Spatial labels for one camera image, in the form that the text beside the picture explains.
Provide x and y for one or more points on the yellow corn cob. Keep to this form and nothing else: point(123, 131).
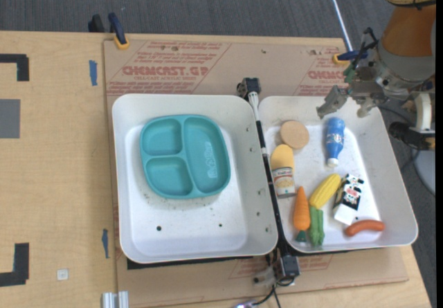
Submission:
point(325, 190)

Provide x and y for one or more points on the black cylinder on white bracket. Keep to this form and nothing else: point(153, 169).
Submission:
point(420, 126)

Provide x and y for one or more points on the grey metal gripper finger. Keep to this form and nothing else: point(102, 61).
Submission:
point(366, 107)
point(331, 101)

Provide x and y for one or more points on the blue bottle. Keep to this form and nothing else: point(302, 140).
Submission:
point(334, 140)

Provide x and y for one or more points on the green toy vegetable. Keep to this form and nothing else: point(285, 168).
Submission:
point(316, 227)

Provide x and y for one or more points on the small soup can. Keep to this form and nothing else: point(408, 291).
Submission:
point(284, 182)

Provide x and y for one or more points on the orange carrot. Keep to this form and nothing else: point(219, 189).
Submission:
point(301, 211)

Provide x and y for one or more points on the yellow bread slice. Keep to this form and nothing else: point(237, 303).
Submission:
point(282, 157)

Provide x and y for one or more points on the thin black and white rod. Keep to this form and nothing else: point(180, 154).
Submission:
point(266, 158)

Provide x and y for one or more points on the cow print milk carton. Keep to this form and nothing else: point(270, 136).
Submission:
point(350, 197)

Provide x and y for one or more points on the white plastic tray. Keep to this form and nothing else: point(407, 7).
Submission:
point(194, 223)
point(380, 175)

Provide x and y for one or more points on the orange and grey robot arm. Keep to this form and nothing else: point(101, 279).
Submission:
point(410, 26)

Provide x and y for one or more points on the round tan biscuit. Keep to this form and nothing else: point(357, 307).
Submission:
point(294, 134)

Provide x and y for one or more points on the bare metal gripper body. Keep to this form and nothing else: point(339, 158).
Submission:
point(370, 87)

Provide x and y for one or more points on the brown cardboard board, red print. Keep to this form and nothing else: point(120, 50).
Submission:
point(194, 68)

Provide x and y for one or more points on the orange-red sausage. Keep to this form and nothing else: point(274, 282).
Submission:
point(364, 227)

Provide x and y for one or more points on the teal divided plate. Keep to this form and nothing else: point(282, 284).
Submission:
point(200, 151)

